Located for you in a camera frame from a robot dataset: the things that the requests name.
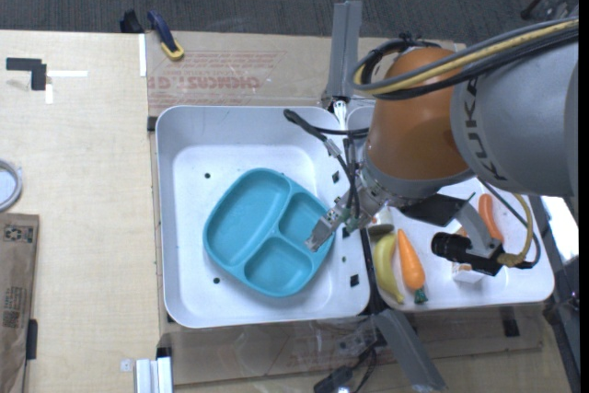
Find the blue clamp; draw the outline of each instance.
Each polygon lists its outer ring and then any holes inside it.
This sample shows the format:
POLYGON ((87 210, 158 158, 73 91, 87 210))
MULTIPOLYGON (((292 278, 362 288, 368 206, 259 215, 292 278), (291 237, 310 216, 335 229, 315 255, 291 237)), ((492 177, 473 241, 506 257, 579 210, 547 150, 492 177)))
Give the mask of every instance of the blue clamp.
POLYGON ((162 50, 172 61, 177 61, 184 57, 184 50, 172 36, 169 27, 164 18, 155 10, 147 12, 147 19, 151 22, 152 29, 157 30, 159 39, 161 39, 162 50))

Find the wooden board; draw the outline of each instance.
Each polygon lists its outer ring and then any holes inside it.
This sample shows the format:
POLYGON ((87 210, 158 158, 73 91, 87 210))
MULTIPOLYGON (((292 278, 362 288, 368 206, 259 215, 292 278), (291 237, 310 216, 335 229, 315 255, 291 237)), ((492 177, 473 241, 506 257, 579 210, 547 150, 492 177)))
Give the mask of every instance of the wooden board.
POLYGON ((30 73, 0 69, 0 156, 24 180, 10 211, 40 216, 29 391, 133 391, 121 361, 153 358, 158 338, 138 37, 3 31, 0 52, 42 59, 48 72, 87 71, 55 77, 47 104, 30 73))

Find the banana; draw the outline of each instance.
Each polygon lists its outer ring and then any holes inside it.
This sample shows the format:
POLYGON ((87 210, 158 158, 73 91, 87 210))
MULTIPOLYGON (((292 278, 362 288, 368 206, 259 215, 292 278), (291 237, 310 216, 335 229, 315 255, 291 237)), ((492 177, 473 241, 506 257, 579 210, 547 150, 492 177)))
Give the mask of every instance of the banana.
POLYGON ((391 267, 391 260, 397 248, 397 233, 389 233, 382 236, 375 245, 373 251, 373 263, 375 265, 376 282, 385 292, 392 295, 397 303, 403 304, 405 296, 399 291, 397 279, 391 267))

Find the blue divided plate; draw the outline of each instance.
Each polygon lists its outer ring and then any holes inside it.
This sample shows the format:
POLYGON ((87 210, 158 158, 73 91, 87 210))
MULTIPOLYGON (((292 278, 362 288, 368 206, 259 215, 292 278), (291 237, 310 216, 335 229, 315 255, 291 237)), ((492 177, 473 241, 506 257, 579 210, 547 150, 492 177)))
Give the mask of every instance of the blue divided plate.
POLYGON ((219 266, 268 296, 288 296, 313 278, 333 237, 312 252, 305 240, 328 210, 312 193, 268 168, 244 173, 209 215, 204 248, 219 266))

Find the toy carrot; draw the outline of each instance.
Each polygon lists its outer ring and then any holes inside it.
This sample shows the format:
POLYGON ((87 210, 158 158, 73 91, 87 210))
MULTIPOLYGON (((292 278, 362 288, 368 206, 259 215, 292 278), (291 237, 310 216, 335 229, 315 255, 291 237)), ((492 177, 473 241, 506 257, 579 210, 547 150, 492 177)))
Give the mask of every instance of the toy carrot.
POLYGON ((479 197, 479 214, 482 221, 485 222, 485 226, 489 230, 491 237, 501 241, 503 244, 505 242, 503 234, 495 224, 495 219, 493 218, 493 199, 488 193, 483 193, 479 197))
POLYGON ((403 282, 415 292, 415 303, 421 304, 427 301, 427 296, 423 291, 425 284, 425 271, 422 263, 411 245, 405 231, 399 229, 398 236, 398 254, 401 260, 401 273, 403 282))

